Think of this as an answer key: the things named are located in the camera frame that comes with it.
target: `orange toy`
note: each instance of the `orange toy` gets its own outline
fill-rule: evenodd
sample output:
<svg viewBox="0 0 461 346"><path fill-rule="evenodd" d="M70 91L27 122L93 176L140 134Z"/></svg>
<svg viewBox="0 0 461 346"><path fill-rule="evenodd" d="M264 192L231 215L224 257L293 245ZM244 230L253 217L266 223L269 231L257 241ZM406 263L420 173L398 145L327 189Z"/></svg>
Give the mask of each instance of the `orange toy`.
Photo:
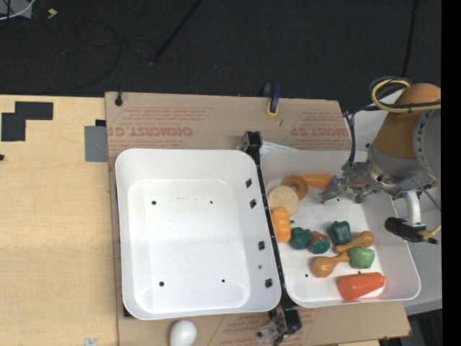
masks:
<svg viewBox="0 0 461 346"><path fill-rule="evenodd" d="M333 251L336 254L349 251L354 247L369 247L375 243L375 235L371 231L363 231L357 234L352 241L344 245L335 246Z"/></svg>
<svg viewBox="0 0 461 346"><path fill-rule="evenodd" d="M312 261L312 273L316 277L328 277L340 262L349 262L350 258L347 252L342 252L335 257L316 257Z"/></svg>
<svg viewBox="0 0 461 346"><path fill-rule="evenodd" d="M300 176L288 176L282 181L283 186L294 187L297 198L302 200L308 194L308 184Z"/></svg>
<svg viewBox="0 0 461 346"><path fill-rule="evenodd" d="M338 283L341 296L348 301L355 300L384 286L386 277L379 272L345 275Z"/></svg>
<svg viewBox="0 0 461 346"><path fill-rule="evenodd" d="M309 186L325 189L333 177L330 174L303 174L301 176Z"/></svg>
<svg viewBox="0 0 461 346"><path fill-rule="evenodd" d="M271 210L277 242L288 242L291 238L290 218L286 208L279 206Z"/></svg>

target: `white cable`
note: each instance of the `white cable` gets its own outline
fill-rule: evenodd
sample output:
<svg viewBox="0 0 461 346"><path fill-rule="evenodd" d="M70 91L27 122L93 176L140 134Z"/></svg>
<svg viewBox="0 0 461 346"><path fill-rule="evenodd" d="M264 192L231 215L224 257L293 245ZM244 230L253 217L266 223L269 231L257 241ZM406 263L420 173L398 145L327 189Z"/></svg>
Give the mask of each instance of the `white cable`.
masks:
<svg viewBox="0 0 461 346"><path fill-rule="evenodd" d="M14 13L14 14L9 15L9 16L7 15L6 17L2 17L2 18L0 18L0 20L6 20L6 19L11 19L11 18L18 17L19 15L21 15L21 14L25 13L27 10L29 10L34 3L35 3L35 0L31 0L29 5L27 5L22 11Z"/></svg>

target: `toy green pepper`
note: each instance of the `toy green pepper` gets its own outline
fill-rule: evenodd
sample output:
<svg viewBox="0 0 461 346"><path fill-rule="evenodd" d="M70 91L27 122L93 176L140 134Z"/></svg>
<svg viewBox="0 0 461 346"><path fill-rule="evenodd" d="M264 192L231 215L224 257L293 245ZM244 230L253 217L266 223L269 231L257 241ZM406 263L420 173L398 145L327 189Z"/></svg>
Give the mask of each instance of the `toy green pepper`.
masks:
<svg viewBox="0 0 461 346"><path fill-rule="evenodd" d="M310 229L302 229L295 227L291 230L291 239L289 241L291 247L295 250L307 249L309 241L312 239Z"/></svg>
<svg viewBox="0 0 461 346"><path fill-rule="evenodd" d="M346 221L335 221L327 231L334 245L344 245L352 240L351 228Z"/></svg>
<svg viewBox="0 0 461 346"><path fill-rule="evenodd" d="M351 259L351 266L357 269L369 269L375 260L375 252L364 247L354 247L347 254Z"/></svg>

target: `white tray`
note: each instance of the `white tray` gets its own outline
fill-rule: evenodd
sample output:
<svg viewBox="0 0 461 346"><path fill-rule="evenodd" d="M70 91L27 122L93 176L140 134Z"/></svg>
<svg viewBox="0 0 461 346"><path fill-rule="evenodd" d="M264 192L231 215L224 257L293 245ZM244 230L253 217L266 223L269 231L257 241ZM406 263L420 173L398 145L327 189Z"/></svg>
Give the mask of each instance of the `white tray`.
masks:
<svg viewBox="0 0 461 346"><path fill-rule="evenodd" d="M268 311L281 288L256 165L234 150L116 162L122 296L139 319Z"/></svg>
<svg viewBox="0 0 461 346"><path fill-rule="evenodd" d="M366 153L357 152L356 161L365 161ZM291 174L337 174L349 158L348 151L270 151L261 160L266 191L281 184ZM327 234L326 229L334 221L348 221L352 234L371 231L376 242L370 247L375 250L375 261L363 272L381 272L387 277L385 286L357 301L409 300L417 297L420 280L408 244L402 238L388 232L384 222L396 216L391 197L379 192L367 198L363 204L353 201L352 191L346 190L338 199L320 204L321 190L309 187L308 195L300 201L297 212L290 217L299 226L311 231ZM290 298L300 306L320 307L350 303L339 294L337 281L342 275L358 273L347 262L337 264L327 278L317 278L310 266L315 255L307 249L295 250L288 243L279 243L282 269ZM330 248L323 256L336 256Z"/></svg>

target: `metal bracket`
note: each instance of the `metal bracket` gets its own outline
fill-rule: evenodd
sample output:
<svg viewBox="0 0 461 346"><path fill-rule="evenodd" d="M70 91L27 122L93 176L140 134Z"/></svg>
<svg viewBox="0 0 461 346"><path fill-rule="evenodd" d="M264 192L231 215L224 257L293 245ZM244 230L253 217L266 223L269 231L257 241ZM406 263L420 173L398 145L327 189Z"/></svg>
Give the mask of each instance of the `metal bracket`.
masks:
<svg viewBox="0 0 461 346"><path fill-rule="evenodd" d="M98 346L98 341L96 337L87 337L85 339L85 346Z"/></svg>

